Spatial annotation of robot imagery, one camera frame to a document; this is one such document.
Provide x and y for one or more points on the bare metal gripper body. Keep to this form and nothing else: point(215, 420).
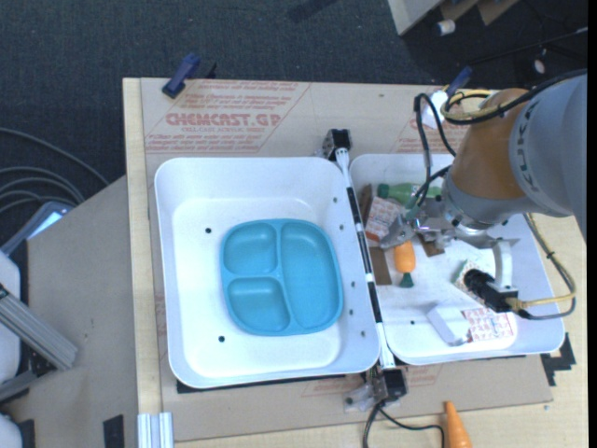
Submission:
point(459, 231)

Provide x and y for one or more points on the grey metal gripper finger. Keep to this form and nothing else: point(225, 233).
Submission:
point(391, 235)

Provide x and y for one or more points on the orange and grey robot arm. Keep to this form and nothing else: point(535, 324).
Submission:
point(550, 157)

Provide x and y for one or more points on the orange and white carton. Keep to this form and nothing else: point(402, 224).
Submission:
point(379, 215)

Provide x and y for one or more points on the orange carrot with green top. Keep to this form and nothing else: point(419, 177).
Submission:
point(405, 257)

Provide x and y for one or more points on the brown flat card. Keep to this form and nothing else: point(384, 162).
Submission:
point(382, 269)

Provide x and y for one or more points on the thin black and white rod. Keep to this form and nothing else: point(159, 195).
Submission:
point(358, 217)

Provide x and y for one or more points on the green and white packet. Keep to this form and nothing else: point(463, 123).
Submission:
point(462, 271)

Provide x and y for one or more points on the green bottle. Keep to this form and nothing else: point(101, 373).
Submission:
point(401, 190)

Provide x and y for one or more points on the white plastic tray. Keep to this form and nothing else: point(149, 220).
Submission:
point(434, 292)
point(196, 269)

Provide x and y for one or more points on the white box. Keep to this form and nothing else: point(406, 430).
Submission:
point(445, 322)

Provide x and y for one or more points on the blue divided plate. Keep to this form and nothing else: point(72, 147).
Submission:
point(303, 273)

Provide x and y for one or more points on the red and white packet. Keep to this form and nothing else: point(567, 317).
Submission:
point(494, 327)

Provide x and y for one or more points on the brown cardboard board red print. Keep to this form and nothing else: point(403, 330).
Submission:
point(289, 129)

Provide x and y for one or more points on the black cylinder on white bracket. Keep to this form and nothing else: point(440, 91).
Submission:
point(503, 261)

